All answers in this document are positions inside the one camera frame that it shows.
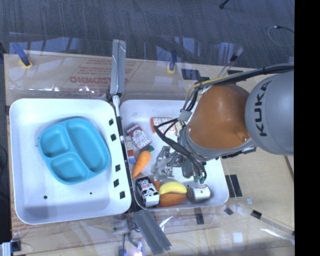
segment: banana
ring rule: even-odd
[[[186,194],[187,188],[185,185],[178,181],[169,181],[164,184],[162,184],[159,188],[159,195],[163,195],[166,193],[180,193],[180,194]]]

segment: tin can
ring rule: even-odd
[[[210,197],[210,189],[208,185],[202,184],[194,187],[188,187],[186,196],[191,202],[198,202]]]

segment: white tray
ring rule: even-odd
[[[151,145],[154,147],[154,151],[151,152],[151,161],[143,169],[143,171],[136,177],[141,178],[143,176],[151,175],[152,165],[156,163],[158,154],[160,153],[163,146],[168,146],[164,143],[160,137],[153,133],[151,126],[151,118],[177,118],[184,105],[182,100],[127,100],[120,106],[120,115],[122,117],[122,127],[125,133],[128,128],[138,124],[142,130],[152,140]],[[173,134],[167,135],[169,138],[177,141],[177,137]],[[138,150],[135,149],[135,156],[138,155]],[[223,205],[229,198],[229,190],[225,178],[225,173],[222,168],[221,160],[210,160],[205,166],[207,172],[207,178],[205,184],[210,188],[211,196],[209,199],[192,203],[188,199],[181,201],[179,204],[170,207],[155,207],[148,208],[151,211],[164,210],[164,209],[181,209],[181,208],[194,208],[194,207],[207,207],[207,206],[219,206]],[[192,178],[184,178],[182,175],[181,168],[173,169],[174,180],[185,184],[186,186],[195,185]],[[133,188],[135,190],[135,180],[132,181]],[[136,201],[140,207],[145,209],[144,205],[141,204],[141,199],[138,193],[135,191]]]
[[[132,198],[115,112],[109,103],[98,99],[25,98],[11,105],[9,116],[15,210],[23,222],[55,223],[128,210]],[[73,185],[53,177],[38,148],[38,137],[44,129],[71,117],[90,121],[111,155],[111,164],[105,171]]]

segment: blue plate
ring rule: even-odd
[[[38,145],[49,170],[64,184],[86,181],[106,170],[111,162],[100,133],[91,122],[80,117],[45,129]]]

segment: robotic hand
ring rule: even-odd
[[[275,74],[251,93],[236,85],[258,75]],[[195,111],[198,92],[202,90]],[[161,139],[175,150],[184,177],[204,183],[206,161],[255,151],[294,155],[294,64],[280,64],[196,83],[187,92],[180,116],[178,142],[155,126]]]

